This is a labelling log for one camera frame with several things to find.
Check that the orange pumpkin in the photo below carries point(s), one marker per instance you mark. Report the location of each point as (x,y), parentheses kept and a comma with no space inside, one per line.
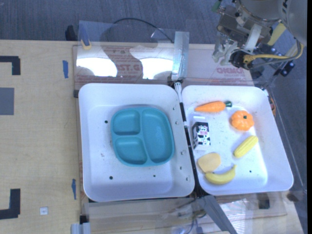
(241,122)

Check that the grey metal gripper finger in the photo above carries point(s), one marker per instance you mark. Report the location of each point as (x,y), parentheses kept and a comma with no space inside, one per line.
(217,55)
(228,53)

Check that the white cow print carton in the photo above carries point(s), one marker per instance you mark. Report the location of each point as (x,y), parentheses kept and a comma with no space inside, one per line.
(201,136)

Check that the tan round biscuit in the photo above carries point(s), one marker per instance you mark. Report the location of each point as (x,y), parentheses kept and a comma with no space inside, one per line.
(209,161)

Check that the brown cardboard board red print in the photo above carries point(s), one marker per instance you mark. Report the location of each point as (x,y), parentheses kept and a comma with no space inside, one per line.
(226,75)

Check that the black cylinder on white bracket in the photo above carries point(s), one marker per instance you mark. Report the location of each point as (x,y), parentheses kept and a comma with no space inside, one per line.
(237,58)

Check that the teal divided plate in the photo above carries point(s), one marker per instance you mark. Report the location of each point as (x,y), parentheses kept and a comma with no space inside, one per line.
(156,135)

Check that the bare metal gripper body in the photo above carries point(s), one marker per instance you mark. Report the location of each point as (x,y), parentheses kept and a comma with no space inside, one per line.
(235,24)

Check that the orange carrot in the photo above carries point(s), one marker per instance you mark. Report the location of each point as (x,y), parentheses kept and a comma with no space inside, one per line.
(210,107)

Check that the yellow banana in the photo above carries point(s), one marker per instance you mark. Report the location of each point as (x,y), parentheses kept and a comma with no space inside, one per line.
(220,178)

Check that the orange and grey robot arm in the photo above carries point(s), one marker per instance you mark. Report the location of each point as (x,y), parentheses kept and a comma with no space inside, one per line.
(290,6)

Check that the yellow corn cob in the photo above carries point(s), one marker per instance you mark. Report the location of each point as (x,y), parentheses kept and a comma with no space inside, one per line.
(245,146)

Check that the white plastic tray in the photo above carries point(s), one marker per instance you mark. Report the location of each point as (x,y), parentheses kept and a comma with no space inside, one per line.
(97,155)
(268,155)

